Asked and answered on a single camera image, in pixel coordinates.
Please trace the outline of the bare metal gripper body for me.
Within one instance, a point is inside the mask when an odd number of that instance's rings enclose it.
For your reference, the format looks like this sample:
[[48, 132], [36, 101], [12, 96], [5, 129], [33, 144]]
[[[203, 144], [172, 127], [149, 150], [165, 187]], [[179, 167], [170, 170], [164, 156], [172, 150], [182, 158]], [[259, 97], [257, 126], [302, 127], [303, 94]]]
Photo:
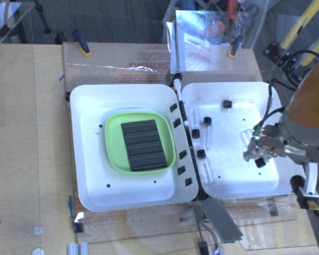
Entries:
[[258, 153], [263, 155], [264, 150], [278, 152], [280, 157], [305, 157], [306, 146], [290, 135], [290, 132], [279, 123], [266, 125], [256, 139]]

